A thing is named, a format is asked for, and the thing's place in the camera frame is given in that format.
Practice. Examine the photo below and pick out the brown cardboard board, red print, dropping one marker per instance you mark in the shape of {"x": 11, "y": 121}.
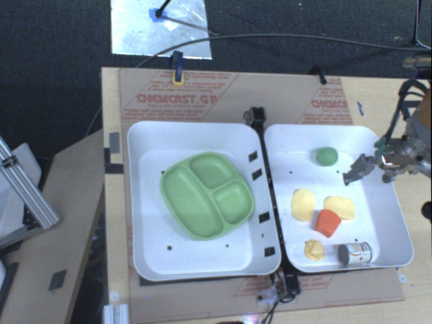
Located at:
{"x": 209, "y": 96}

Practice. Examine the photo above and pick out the orange toy carrot chunk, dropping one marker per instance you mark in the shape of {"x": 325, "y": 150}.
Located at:
{"x": 326, "y": 222}

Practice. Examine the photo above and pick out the green divided plate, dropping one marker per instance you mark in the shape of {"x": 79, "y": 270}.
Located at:
{"x": 202, "y": 197}

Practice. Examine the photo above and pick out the yellow oval toy bread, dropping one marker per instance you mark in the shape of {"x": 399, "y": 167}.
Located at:
{"x": 341, "y": 206}
{"x": 302, "y": 204}

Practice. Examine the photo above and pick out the white plastic tray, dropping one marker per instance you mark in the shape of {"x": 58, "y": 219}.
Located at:
{"x": 189, "y": 255}
{"x": 381, "y": 214}

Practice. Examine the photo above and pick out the green round toy food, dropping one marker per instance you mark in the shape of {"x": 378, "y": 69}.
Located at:
{"x": 326, "y": 156}

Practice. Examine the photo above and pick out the small yellow lumpy toy food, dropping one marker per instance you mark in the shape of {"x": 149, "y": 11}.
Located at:
{"x": 314, "y": 250}

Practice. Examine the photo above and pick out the thin black rod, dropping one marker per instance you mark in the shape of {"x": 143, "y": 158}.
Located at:
{"x": 271, "y": 194}

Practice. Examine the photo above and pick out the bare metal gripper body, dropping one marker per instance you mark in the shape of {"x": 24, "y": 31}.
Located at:
{"x": 401, "y": 157}

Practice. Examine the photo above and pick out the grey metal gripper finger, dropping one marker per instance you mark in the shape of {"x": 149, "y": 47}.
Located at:
{"x": 388, "y": 178}
{"x": 359, "y": 169}

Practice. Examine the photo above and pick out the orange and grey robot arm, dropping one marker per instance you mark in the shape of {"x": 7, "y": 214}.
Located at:
{"x": 424, "y": 113}

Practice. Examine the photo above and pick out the small white and orange can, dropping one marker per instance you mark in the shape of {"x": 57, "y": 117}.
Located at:
{"x": 357, "y": 253}

